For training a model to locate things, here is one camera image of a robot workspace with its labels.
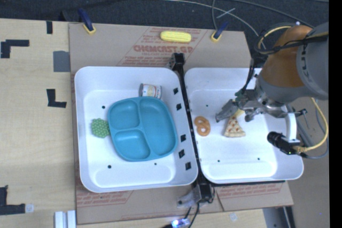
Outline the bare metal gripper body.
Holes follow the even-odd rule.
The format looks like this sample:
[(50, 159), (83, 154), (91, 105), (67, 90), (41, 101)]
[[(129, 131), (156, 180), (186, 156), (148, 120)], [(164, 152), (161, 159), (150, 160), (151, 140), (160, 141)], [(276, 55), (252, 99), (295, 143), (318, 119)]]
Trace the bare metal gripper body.
[(275, 118), (284, 118), (287, 115), (287, 110), (284, 104), (274, 101), (269, 98), (260, 89), (239, 90), (235, 93), (235, 102), (238, 103), (238, 108), (243, 110), (258, 108), (260, 114), (269, 114)]

